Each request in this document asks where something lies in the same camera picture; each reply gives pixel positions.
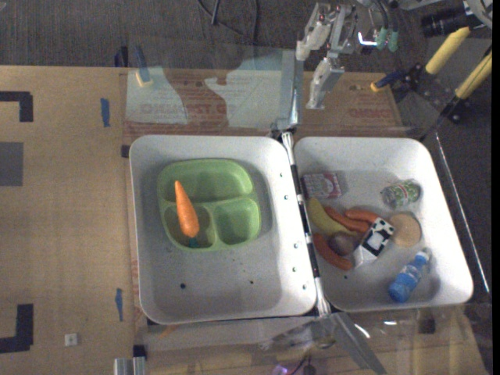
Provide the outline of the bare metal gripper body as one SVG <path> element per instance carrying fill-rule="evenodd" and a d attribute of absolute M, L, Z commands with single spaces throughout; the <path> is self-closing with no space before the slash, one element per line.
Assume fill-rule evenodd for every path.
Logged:
<path fill-rule="evenodd" d="M 368 54 L 381 48 L 381 0 L 342 0 L 338 50 L 342 55 Z"/>

